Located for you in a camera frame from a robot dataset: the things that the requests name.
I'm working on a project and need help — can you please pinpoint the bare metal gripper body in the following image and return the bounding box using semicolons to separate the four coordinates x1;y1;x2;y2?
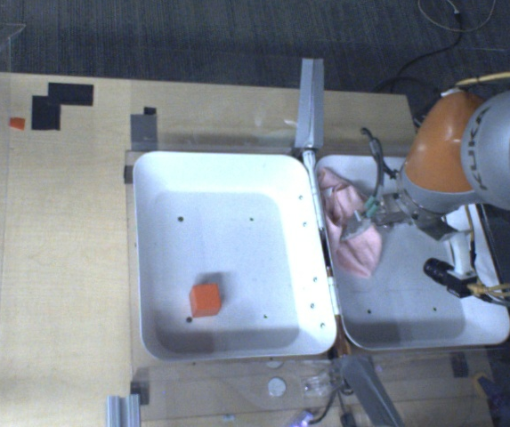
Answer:
368;193;417;228

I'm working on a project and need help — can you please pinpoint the black cylinder on white bracket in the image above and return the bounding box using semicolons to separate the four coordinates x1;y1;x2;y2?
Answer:
423;230;481;301

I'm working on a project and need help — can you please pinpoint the white plastic tray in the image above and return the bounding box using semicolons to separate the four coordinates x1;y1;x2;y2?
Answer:
132;150;338;363
313;154;510;352

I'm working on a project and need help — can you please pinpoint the orange cube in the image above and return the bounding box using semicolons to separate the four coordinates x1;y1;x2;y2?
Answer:
188;282;223;319

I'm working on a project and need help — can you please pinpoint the pink soft cloth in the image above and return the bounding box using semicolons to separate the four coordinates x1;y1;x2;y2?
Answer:
316;166;384;280

